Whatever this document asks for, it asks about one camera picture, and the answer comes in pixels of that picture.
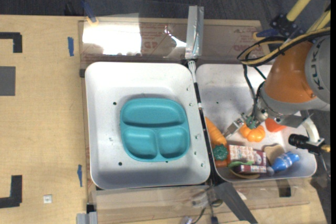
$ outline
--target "black corner marker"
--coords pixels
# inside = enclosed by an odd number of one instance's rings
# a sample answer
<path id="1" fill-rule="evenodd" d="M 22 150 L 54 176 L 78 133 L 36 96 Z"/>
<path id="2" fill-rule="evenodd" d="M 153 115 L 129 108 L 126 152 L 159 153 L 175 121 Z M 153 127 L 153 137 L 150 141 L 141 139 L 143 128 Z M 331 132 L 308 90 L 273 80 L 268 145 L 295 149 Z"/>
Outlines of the black corner marker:
<path id="1" fill-rule="evenodd" d="M 18 32 L 0 32 L 0 39 L 13 40 L 13 53 L 22 53 L 22 35 Z"/>
<path id="2" fill-rule="evenodd" d="M 10 196 L 0 198 L 0 208 L 20 206 L 22 202 L 22 175 L 12 176 Z"/>

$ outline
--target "teal tray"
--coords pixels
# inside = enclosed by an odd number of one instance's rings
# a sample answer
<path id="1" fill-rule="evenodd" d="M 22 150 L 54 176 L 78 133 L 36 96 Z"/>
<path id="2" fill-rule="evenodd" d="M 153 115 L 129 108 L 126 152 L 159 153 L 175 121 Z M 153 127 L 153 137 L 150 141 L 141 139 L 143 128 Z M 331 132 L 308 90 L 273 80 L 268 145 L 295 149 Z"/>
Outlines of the teal tray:
<path id="1" fill-rule="evenodd" d="M 170 99 L 128 101 L 121 109 L 120 130 L 125 151 L 137 161 L 173 161 L 184 156 L 190 146 L 186 113 Z"/>

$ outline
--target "blue plastic bottle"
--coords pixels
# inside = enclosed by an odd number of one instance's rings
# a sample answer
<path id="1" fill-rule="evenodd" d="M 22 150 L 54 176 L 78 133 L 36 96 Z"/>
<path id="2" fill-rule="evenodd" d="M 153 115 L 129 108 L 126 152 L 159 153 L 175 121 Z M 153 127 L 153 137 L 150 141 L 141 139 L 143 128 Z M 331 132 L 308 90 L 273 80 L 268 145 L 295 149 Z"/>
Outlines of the blue plastic bottle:
<path id="1" fill-rule="evenodd" d="M 272 166 L 267 167 L 267 174 L 272 176 L 276 172 L 286 170 L 288 167 L 292 166 L 293 163 L 299 160 L 299 155 L 288 151 L 277 157 Z"/>

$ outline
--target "table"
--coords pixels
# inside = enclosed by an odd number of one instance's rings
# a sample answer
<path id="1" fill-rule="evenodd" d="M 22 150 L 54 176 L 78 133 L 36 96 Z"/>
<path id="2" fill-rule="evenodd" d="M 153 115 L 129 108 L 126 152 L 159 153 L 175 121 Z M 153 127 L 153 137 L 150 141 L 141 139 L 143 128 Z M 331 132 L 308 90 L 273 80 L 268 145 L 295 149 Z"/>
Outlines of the table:
<path id="1" fill-rule="evenodd" d="M 22 203 L 1 208 L 0 223 L 76 223 L 76 214 L 86 211 L 78 45 L 82 19 L 0 15 L 1 32 L 23 36 L 22 53 L 13 53 L 12 40 L 0 39 L 0 66 L 16 68 L 15 96 L 0 96 L 0 197 L 9 197 L 12 175 L 23 177 Z M 73 38 L 74 56 L 69 53 L 68 37 Z M 253 215 L 260 223 L 326 223 L 316 190 L 306 185 L 308 204 L 255 209 Z M 44 203 L 44 195 L 52 195 L 52 202 Z M 221 223 L 237 221 L 231 212 L 218 216 Z M 207 221 L 203 217 L 199 223 Z"/>

